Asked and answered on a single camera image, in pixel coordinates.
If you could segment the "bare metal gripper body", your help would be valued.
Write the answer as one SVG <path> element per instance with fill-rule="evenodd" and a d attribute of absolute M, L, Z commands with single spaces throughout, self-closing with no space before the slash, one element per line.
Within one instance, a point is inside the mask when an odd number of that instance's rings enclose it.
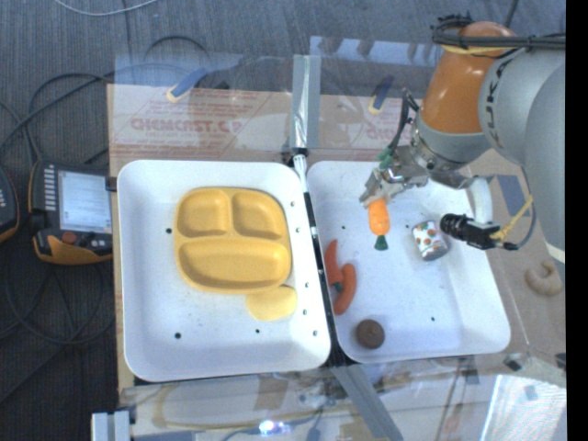
<path fill-rule="evenodd" d="M 387 148 L 379 160 L 381 177 L 388 183 L 405 188 L 423 187 L 429 180 L 454 189 L 468 188 L 473 178 L 460 173 L 464 166 L 427 148 L 419 151 L 412 146 L 397 146 L 394 150 Z"/>

